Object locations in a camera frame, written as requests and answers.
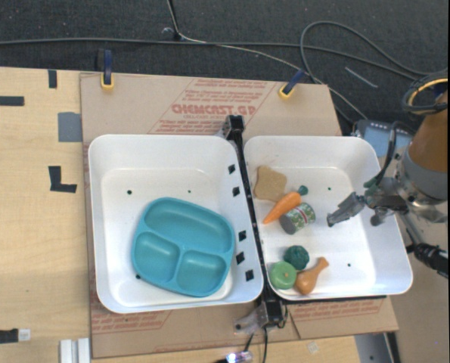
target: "tin can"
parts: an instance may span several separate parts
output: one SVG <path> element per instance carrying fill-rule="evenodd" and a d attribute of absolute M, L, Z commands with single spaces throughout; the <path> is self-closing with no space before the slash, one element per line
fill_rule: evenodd
<path fill-rule="evenodd" d="M 307 203 L 301 203 L 288 213 L 283 214 L 279 222 L 287 234 L 295 234 L 301 228 L 315 222 L 315 212 Z"/>

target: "toy carrot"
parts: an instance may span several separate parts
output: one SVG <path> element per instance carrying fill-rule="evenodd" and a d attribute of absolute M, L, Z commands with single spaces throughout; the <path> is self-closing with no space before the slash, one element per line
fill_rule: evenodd
<path fill-rule="evenodd" d="M 301 185 L 297 191 L 285 194 L 270 210 L 268 215 L 263 219 L 263 223 L 267 224 L 280 218 L 283 214 L 288 213 L 291 209 L 302 203 L 301 196 L 306 195 L 309 190 L 305 185 Z"/>

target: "blue plate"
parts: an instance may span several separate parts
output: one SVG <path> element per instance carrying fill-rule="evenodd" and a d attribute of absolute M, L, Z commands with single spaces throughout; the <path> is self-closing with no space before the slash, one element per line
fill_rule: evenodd
<path fill-rule="evenodd" d="M 223 285 L 233 253 L 233 228 L 223 216 L 171 197 L 147 206 L 132 242 L 132 264 L 143 280 L 195 297 Z"/>

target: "cardboard sheet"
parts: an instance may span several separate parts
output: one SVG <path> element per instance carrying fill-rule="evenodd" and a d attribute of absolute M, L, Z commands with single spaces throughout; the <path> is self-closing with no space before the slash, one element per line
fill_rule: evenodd
<path fill-rule="evenodd" d="M 278 96 L 283 82 L 179 76 L 114 74 L 104 90 L 100 74 L 80 76 L 85 204 L 89 251 L 92 356 L 104 358 L 152 352 L 241 346 L 235 319 L 254 303 L 120 315 L 105 309 L 95 288 L 88 146 L 105 134 L 214 135 L 229 114 L 241 114 L 244 140 L 255 135 L 340 135 L 334 106 L 324 85 L 297 85 L 287 100 Z M 290 306 L 286 326 L 270 333 L 271 342 L 396 330 L 389 301 L 367 299 Z"/>

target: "dark background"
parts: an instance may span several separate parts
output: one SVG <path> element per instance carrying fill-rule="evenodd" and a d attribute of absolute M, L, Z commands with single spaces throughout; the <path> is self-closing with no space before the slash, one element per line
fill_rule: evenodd
<path fill-rule="evenodd" d="M 310 71 L 369 119 L 421 122 L 401 110 L 417 78 L 448 67 L 448 0 L 172 0 L 180 33 L 207 42 L 299 44 L 306 26 L 332 21 L 352 27 L 416 73 L 400 69 L 344 28 L 317 25 L 305 44 L 354 54 L 406 76 L 323 51 L 305 50 Z M 175 25 L 167 0 L 0 0 L 0 41 L 76 37 L 167 40 Z M 250 52 L 216 46 L 124 42 L 0 45 L 0 66 L 95 70 L 99 48 L 113 70 L 179 76 L 289 80 L 296 69 Z M 298 47 L 247 46 L 303 68 Z M 350 70 L 368 80 L 357 78 Z M 333 94 L 343 134 L 362 116 Z"/>

